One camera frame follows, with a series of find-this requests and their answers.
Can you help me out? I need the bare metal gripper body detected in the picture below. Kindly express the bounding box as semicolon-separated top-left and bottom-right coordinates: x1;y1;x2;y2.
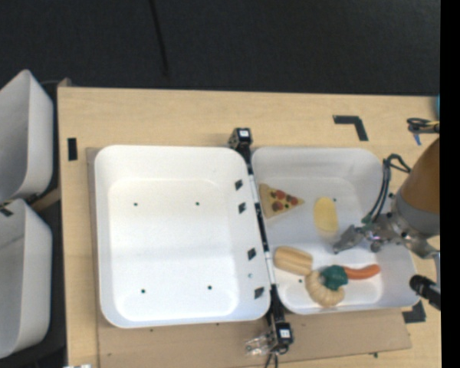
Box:
362;212;440;259

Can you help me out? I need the yellow oval toy food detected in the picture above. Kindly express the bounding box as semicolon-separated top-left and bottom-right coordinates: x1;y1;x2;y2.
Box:
313;196;339;238

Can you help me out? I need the orange toy carrot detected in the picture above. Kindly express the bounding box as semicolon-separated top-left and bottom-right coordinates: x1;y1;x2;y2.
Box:
342;264;381;281

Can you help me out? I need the green toy broccoli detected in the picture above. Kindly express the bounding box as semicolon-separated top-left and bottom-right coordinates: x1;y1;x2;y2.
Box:
320;264;350;292

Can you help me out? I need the tan toy bread roll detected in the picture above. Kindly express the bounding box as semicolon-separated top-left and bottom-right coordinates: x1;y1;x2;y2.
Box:
273;245;314;276

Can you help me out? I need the beige toy croissant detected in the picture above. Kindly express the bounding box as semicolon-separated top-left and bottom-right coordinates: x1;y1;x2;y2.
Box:
304;269;347;308

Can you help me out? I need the white plastic tray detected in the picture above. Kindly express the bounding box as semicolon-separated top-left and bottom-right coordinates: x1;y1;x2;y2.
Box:
94;144;273;330
250;146;423;316

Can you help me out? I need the toy pizza slice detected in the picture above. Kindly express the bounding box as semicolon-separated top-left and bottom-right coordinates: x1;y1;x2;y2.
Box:
258;182;305;219

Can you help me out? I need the thin black and white rod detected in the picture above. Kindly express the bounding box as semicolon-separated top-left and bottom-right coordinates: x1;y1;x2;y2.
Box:
241;146;284;324

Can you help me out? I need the black cylinder on white bracket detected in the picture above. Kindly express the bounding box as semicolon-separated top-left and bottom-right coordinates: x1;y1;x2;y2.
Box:
408;251;441;311

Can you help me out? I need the black block with thin wires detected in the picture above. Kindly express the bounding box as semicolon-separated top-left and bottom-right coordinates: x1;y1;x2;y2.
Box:
227;126;253;150
267;321;293;347

